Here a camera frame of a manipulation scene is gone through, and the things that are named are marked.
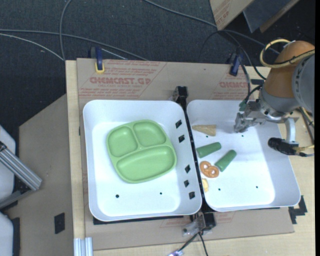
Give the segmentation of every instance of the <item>green plate compartment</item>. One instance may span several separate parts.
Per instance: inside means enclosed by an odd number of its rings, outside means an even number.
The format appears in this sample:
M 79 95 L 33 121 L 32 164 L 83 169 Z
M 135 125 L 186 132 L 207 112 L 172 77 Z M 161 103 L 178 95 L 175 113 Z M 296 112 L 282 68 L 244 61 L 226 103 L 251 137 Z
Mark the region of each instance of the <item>green plate compartment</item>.
M 133 121 L 112 129 L 106 147 L 116 172 L 128 183 L 156 179 L 177 164 L 169 137 L 152 120 Z

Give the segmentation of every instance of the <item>green block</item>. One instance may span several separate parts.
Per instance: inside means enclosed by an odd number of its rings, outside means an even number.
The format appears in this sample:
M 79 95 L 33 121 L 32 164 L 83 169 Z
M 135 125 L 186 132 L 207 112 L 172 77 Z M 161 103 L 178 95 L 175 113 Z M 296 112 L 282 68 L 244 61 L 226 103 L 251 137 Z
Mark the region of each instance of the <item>green block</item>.
M 222 158 L 220 158 L 214 165 L 223 172 L 231 161 L 236 157 L 237 153 L 233 149 L 229 150 Z
M 198 152 L 199 158 L 203 158 L 213 152 L 218 151 L 219 149 L 221 149 L 221 144 L 219 142 L 214 142 L 208 145 L 198 147 L 196 148 L 196 151 Z

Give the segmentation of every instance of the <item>black floor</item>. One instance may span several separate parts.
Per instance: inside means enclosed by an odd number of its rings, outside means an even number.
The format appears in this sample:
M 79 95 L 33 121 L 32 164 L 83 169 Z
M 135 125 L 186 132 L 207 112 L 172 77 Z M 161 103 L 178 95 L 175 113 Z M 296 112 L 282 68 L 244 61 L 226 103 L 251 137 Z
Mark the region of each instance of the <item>black floor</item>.
M 209 0 L 154 0 L 157 4 L 214 23 Z M 0 3 L 0 125 L 16 140 L 18 128 L 66 93 L 65 64 L 59 41 L 61 14 L 68 1 L 2 0 Z M 316 0 L 300 0 L 264 33 L 251 33 L 243 14 L 226 29 L 262 44 L 275 38 L 315 44 Z M 43 31 L 52 33 L 25 32 Z M 73 0 L 65 9 L 62 32 L 65 59 L 87 58 L 91 46 L 100 46 L 105 59 L 225 63 L 236 45 L 226 33 L 203 22 L 153 6 L 143 0 Z M 51 51 L 28 41 L 36 42 Z M 135 55 L 98 44 L 108 44 Z M 232 34 L 261 66 L 262 46 Z

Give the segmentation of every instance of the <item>black hole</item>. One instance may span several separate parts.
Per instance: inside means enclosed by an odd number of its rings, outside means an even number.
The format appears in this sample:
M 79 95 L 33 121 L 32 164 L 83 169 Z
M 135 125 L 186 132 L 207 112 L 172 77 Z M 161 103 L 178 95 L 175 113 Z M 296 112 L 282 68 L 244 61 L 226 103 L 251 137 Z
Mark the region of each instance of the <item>black hole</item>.
M 179 137 L 179 143 L 183 142 L 184 140 L 185 140 L 185 136 L 184 136 L 184 135 L 181 135 L 181 136 Z
M 185 172 L 188 173 L 190 171 L 190 169 L 191 169 L 190 165 L 188 164 L 184 169 L 185 169 Z
M 183 183 L 184 183 L 185 187 L 188 187 L 188 185 L 189 185 L 189 181 L 188 180 L 185 180 Z
M 178 122 L 175 123 L 175 128 L 178 128 L 180 125 L 182 125 L 181 120 L 179 120 Z
M 196 196 L 196 193 L 195 192 L 190 192 L 189 193 L 189 198 L 192 199 Z

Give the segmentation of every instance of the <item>divided green plate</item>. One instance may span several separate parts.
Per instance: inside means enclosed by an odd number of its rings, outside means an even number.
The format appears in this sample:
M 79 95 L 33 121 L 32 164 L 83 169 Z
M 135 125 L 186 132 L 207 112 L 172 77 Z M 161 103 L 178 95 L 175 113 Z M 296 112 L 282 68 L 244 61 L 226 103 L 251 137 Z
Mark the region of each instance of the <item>divided green plate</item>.
M 177 164 L 169 137 L 152 120 L 133 121 L 112 129 L 106 147 L 116 172 L 128 183 L 156 179 Z

